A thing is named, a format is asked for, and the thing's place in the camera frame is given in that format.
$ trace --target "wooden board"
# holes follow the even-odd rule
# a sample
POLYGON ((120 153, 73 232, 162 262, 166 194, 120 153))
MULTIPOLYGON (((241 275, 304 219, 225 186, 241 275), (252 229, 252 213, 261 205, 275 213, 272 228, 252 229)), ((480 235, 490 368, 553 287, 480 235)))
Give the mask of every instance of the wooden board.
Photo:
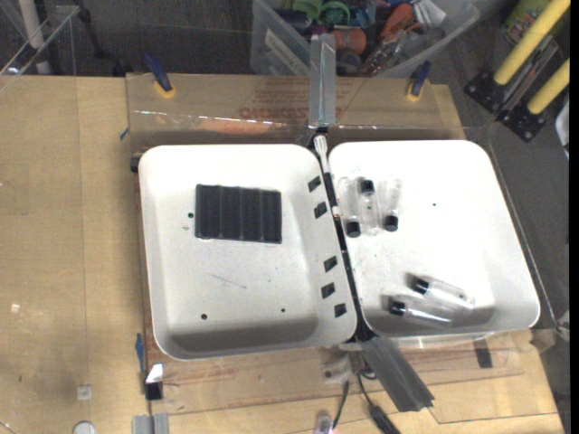
MULTIPOLYGON (((448 88, 432 93, 446 111, 438 120, 459 127, 448 88)), ((97 432, 129 433, 132 417, 149 407, 134 348, 144 312, 130 150, 120 139, 128 126, 125 81, 22 78, 8 95, 0 99, 0 421, 17 434, 71 432, 81 420, 97 432), (77 400, 83 384, 92 388, 88 401, 77 400)), ((550 414, 555 405, 538 354, 521 347, 523 373, 434 385, 432 412, 394 413, 385 393, 369 386, 371 396, 401 432, 563 432, 550 414), (479 411, 475 387, 489 394, 479 411), (439 422, 488 414, 488 404, 505 406, 499 416, 506 418, 439 422)), ((476 370, 466 362, 462 370, 476 370)), ((339 396, 319 396, 174 415, 170 429, 311 432, 318 411, 334 415, 338 405, 339 396)), ((358 395, 348 398, 342 420, 338 432, 377 432, 358 395)))

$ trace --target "dark floor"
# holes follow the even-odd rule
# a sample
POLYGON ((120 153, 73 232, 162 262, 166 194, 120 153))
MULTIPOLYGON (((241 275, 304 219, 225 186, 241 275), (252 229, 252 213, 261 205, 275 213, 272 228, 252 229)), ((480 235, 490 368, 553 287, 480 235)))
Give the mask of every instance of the dark floor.
MULTIPOLYGON (((72 0, 44 2, 49 11, 56 5, 72 4, 72 0)), ((102 47, 135 71, 142 71, 142 54, 150 52, 167 71, 252 73, 252 0, 84 0, 84 4, 90 9, 102 47)), ((476 73, 496 69, 510 50, 498 29, 508 10, 471 28, 431 59, 431 79, 450 85, 463 125, 473 127, 482 145, 485 140, 480 131, 492 117, 462 89, 476 73)), ((73 40, 77 75, 111 75, 111 60, 93 56, 93 46, 78 20, 73 40)), ((550 72, 569 55, 569 24, 557 40, 561 52, 555 56, 550 72)), ((0 65, 21 43, 0 11, 0 65)), ((546 292, 542 295, 544 316, 539 326, 549 326, 549 316, 558 318, 569 308, 569 166, 552 127, 562 105, 563 98, 559 98, 547 111, 550 123, 530 144, 499 126, 489 150, 510 190, 533 252, 537 289, 546 292)), ((555 342, 545 350, 544 361, 570 432, 569 344, 559 338, 555 342)))

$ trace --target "white tray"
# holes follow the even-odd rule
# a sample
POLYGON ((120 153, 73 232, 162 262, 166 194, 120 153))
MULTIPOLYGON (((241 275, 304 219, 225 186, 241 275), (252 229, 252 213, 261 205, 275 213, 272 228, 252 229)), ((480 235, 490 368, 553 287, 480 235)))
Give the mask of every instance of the white tray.
POLYGON ((329 156, 342 177, 403 182, 397 231, 346 238, 362 312, 378 335, 441 334, 384 309, 389 297, 419 294, 411 277, 438 278, 470 292, 474 312, 444 334, 524 329, 539 302, 492 163, 461 140, 345 143, 329 156))
POLYGON ((339 344, 354 333, 326 191, 308 188, 321 171, 306 148, 158 146, 138 174, 153 328, 164 352, 194 359, 339 344), (198 184, 280 191, 282 243, 196 238, 198 184), (316 218, 320 203, 327 212, 316 218), (326 272, 332 257, 337 265, 326 272), (330 283, 335 292, 322 298, 330 283))

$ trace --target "black cable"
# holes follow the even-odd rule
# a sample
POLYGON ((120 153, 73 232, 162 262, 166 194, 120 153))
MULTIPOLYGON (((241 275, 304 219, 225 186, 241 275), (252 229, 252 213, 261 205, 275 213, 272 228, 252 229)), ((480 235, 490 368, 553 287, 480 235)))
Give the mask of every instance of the black cable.
POLYGON ((358 378, 358 384, 360 384, 360 390, 364 394, 365 399, 368 401, 368 405, 370 405, 370 407, 374 407, 375 405, 370 400, 370 397, 368 397, 368 392, 365 391, 365 387, 362 384, 362 372, 359 372, 356 376, 358 378))
POLYGON ((368 397, 368 393, 365 391, 364 384, 362 383, 362 376, 364 373, 367 373, 367 369, 358 372, 356 377, 358 379, 358 383, 360 384, 360 390, 364 394, 364 397, 370 406, 370 417, 372 418, 372 421, 384 434, 400 434, 400 431, 388 419, 386 413, 384 413, 384 410, 382 410, 378 405, 374 405, 374 403, 370 400, 370 397, 368 397))
POLYGON ((332 425, 332 429, 335 429, 337 423, 340 420, 340 416, 342 414, 342 410, 344 409, 344 405, 346 405, 347 394, 350 390, 350 381, 344 382, 344 392, 342 393, 342 400, 340 401, 340 406, 337 409, 336 417, 334 418, 334 424, 332 425))

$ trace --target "yellow handle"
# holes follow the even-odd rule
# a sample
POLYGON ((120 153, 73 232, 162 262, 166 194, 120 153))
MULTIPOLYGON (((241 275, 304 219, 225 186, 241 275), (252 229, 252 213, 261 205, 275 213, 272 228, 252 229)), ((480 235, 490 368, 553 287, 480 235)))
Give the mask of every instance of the yellow handle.
POLYGON ((525 62, 533 50, 541 43, 559 18, 571 5, 571 0, 551 0, 543 13, 529 27, 523 39, 495 72, 494 80, 499 85, 507 85, 518 68, 525 62))
POLYGON ((553 74, 551 79, 545 82, 545 85, 533 95, 533 98, 527 103, 528 110, 533 114, 541 114, 549 106, 549 103, 569 85, 570 74, 571 59, 567 58, 567 61, 553 74))

